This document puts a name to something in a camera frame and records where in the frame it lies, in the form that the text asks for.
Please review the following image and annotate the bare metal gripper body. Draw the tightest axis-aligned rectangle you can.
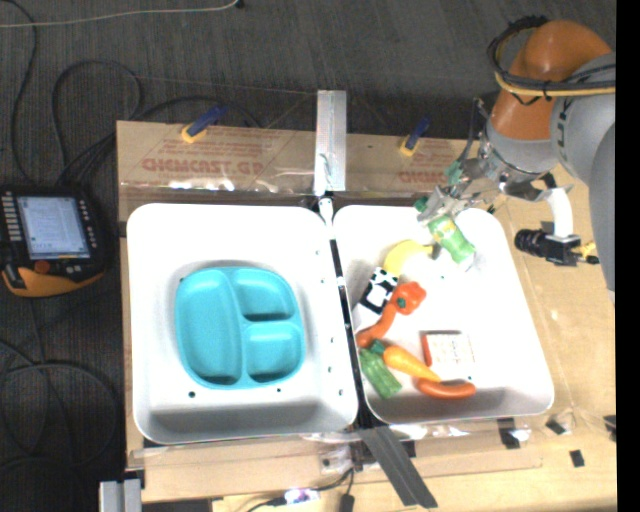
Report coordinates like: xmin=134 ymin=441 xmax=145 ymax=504
xmin=435 ymin=147 xmax=549 ymax=205

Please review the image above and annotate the green plastic bottle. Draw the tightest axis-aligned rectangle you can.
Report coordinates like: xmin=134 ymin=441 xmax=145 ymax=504
xmin=426 ymin=213 xmax=477 ymax=265

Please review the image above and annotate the yellow banana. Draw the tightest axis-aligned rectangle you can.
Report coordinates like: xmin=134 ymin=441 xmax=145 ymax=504
xmin=382 ymin=239 xmax=437 ymax=277

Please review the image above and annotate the orange bell pepper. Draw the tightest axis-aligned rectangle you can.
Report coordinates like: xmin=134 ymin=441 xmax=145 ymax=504
xmin=389 ymin=280 xmax=428 ymax=317

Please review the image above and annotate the black and white carton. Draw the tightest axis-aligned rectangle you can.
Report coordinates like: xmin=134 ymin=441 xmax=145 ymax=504
xmin=356 ymin=266 xmax=400 ymax=317

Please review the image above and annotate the thin black and white rod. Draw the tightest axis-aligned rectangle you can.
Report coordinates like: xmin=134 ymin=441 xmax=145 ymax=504
xmin=318 ymin=196 xmax=372 ymax=427

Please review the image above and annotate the white plastic tray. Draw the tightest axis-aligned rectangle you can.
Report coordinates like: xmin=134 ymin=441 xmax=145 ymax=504
xmin=331 ymin=203 xmax=556 ymax=427
xmin=125 ymin=202 xmax=360 ymax=446

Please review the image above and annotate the red and white biscuit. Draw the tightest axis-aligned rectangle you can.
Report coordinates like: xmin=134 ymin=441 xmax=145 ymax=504
xmin=420 ymin=329 xmax=478 ymax=369

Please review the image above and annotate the orange carrot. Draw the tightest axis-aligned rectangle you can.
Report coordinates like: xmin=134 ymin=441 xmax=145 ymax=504
xmin=369 ymin=339 xmax=443 ymax=384

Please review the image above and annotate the green celery stalk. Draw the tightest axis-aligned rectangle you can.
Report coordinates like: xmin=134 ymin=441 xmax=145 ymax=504
xmin=358 ymin=347 xmax=403 ymax=401

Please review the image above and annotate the straight orange sausage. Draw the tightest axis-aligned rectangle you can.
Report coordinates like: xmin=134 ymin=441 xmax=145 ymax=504
xmin=415 ymin=378 xmax=478 ymax=401

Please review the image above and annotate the brown cardboard board red print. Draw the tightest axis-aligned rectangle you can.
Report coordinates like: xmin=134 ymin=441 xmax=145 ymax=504
xmin=115 ymin=119 xmax=617 ymax=503

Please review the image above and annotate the blue divided plate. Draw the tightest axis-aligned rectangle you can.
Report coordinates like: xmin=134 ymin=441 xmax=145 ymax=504
xmin=173 ymin=266 xmax=307 ymax=391

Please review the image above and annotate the black cylinder on white bracket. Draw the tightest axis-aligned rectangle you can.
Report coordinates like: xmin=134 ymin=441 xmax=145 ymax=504
xmin=514 ymin=172 xmax=584 ymax=267

